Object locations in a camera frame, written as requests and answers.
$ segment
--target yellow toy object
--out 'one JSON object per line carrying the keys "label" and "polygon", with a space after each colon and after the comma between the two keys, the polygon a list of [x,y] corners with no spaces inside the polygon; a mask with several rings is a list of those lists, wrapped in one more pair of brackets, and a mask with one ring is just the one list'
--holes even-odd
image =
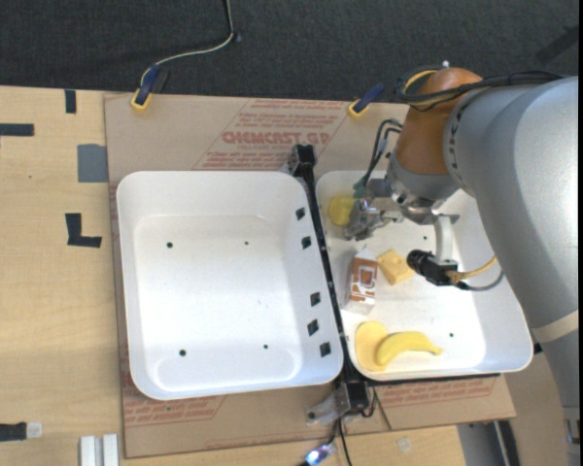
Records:
{"label": "yellow toy object", "polygon": [[402,282],[415,274],[406,259],[393,249],[378,255],[378,265],[390,284]]}
{"label": "yellow toy object", "polygon": [[378,321],[366,321],[357,328],[355,346],[359,366],[367,371],[384,371],[376,362],[376,349],[389,336],[387,327]]}
{"label": "yellow toy object", "polygon": [[346,226],[350,222],[350,212],[354,198],[348,196],[332,197],[328,206],[328,217],[335,226]]}
{"label": "yellow toy object", "polygon": [[380,342],[375,354],[376,364],[379,367],[384,367],[398,355],[408,350],[422,350],[435,355],[443,352],[424,333],[420,331],[402,331],[389,335]]}

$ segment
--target white cable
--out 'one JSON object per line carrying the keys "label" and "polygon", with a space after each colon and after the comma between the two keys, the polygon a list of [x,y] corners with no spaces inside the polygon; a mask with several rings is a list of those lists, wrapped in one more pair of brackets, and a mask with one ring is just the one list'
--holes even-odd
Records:
{"label": "white cable", "polygon": [[[223,49],[224,47],[226,47],[231,40],[233,40],[233,35],[235,34],[233,31],[233,19],[231,18],[231,3],[230,0],[224,0],[225,4],[226,4],[226,17],[228,19],[228,24],[229,24],[229,29],[230,29],[230,33],[229,36],[227,36],[226,40],[224,40],[222,43],[215,45],[214,47],[211,47],[209,49],[205,49],[205,50],[192,50],[192,51],[185,51],[183,53],[178,53],[177,55],[172,55],[170,57],[166,57],[163,58],[161,60],[159,60],[158,62],[154,62],[153,65],[160,65],[163,64],[165,62],[169,62],[171,60],[175,60],[177,58],[183,58],[183,57],[190,57],[193,55],[202,55],[203,53],[210,53],[211,51],[216,51],[216,50],[220,50]],[[149,66],[147,68],[147,70],[143,73],[143,75],[140,77],[140,85],[143,85],[143,81],[145,80],[145,76],[147,76],[147,73],[149,73],[149,71],[151,71],[152,66]]]}

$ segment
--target white tray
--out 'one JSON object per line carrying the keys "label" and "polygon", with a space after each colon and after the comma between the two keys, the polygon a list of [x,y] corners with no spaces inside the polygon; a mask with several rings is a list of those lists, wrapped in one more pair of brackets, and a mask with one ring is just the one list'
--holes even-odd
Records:
{"label": "white tray", "polygon": [[339,374],[337,326],[296,179],[139,172],[120,182],[117,200],[129,364],[143,393],[198,397]]}
{"label": "white tray", "polygon": [[[317,184],[322,222],[335,289],[342,306],[347,288],[347,270],[352,257],[367,245],[377,256],[394,249],[405,257],[412,249],[435,251],[434,228],[409,220],[376,230],[373,237],[357,242],[343,238],[342,228],[328,218],[334,196],[352,195],[352,185],[363,171],[327,173]],[[382,178],[376,171],[373,178]],[[459,191],[438,210],[459,214],[454,226],[454,258],[461,271],[476,269],[493,256],[481,224],[475,201]],[[467,282],[492,283],[499,268]],[[462,291],[451,286],[435,286],[419,275],[390,285],[378,274],[375,307],[368,316],[341,310],[351,359],[358,370],[376,381],[429,379],[518,371],[532,359],[532,340],[520,304],[508,282],[483,292]],[[384,372],[366,371],[358,365],[355,332],[366,320],[383,322],[390,333],[418,330],[443,348],[439,356],[427,352],[406,352],[394,359]]]}

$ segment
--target cardboard sheet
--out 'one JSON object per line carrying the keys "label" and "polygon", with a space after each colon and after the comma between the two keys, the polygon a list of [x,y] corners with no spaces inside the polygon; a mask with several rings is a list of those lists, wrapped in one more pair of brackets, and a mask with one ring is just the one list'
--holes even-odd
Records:
{"label": "cardboard sheet", "polygon": [[[122,178],[143,170],[277,170],[295,144],[314,146],[316,178],[328,171],[364,170],[380,122],[403,121],[407,108],[373,104],[354,119],[345,102],[157,95],[146,111],[136,112],[130,97],[105,97],[126,456],[328,436],[330,427],[307,426],[304,416],[330,393],[328,384],[172,402],[154,401],[137,390],[127,361],[116,190]],[[381,407],[374,417],[350,422],[349,433],[514,416],[501,376],[382,386],[378,395]]]}

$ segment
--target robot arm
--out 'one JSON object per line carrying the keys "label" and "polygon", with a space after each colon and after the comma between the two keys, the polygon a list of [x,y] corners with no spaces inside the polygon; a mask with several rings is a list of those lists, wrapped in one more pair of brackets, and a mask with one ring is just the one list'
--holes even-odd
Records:
{"label": "robot arm", "polygon": [[[368,182],[368,198],[352,212],[347,235],[370,235],[364,209],[373,210],[374,227],[375,217],[388,220],[394,206],[404,217],[436,225],[433,209],[454,191],[473,196],[553,371],[565,409],[568,457],[580,464],[578,78],[489,84],[462,95],[480,79],[455,68],[428,76],[418,95],[423,101],[412,104],[404,121],[386,179]],[[381,198],[374,201],[376,187]],[[387,195],[388,214],[381,214]],[[409,262],[420,260],[416,253]],[[419,264],[411,266],[419,272]]]}

